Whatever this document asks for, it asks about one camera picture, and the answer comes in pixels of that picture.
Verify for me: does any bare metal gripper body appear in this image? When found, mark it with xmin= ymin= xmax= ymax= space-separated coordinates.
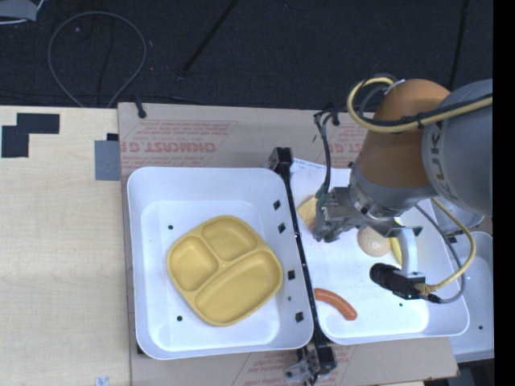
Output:
xmin=320 ymin=187 xmax=388 ymax=229

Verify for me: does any yellow cheese slice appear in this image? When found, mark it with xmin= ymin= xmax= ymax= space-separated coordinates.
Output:
xmin=296 ymin=195 xmax=321 ymax=230

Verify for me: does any thin black rod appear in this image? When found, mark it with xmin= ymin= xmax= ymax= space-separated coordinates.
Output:
xmin=280 ymin=162 xmax=329 ymax=353

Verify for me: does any beige round bread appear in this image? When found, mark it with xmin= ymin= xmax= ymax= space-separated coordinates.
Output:
xmin=356 ymin=226 xmax=393 ymax=257

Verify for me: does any yellow banana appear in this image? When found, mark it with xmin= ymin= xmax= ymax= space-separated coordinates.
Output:
xmin=388 ymin=234 xmax=404 ymax=265

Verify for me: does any orange sausage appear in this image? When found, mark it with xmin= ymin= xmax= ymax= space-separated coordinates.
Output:
xmin=313 ymin=287 xmax=358 ymax=322

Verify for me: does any white plastic tray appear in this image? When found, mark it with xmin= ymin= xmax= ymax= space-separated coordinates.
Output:
xmin=288 ymin=158 xmax=471 ymax=346
xmin=126 ymin=166 xmax=315 ymax=360

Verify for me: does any yellow divided plate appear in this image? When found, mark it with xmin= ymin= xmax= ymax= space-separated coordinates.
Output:
xmin=166 ymin=215 xmax=285 ymax=328

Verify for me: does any brown cardboard board red print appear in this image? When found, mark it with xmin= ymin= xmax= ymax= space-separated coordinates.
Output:
xmin=117 ymin=101 xmax=460 ymax=386

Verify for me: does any black cylinder on white bracket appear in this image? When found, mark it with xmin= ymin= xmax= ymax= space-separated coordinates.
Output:
xmin=369 ymin=225 xmax=427 ymax=300

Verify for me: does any black block with thin wires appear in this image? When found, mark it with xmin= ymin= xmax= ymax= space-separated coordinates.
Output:
xmin=313 ymin=345 xmax=337 ymax=376

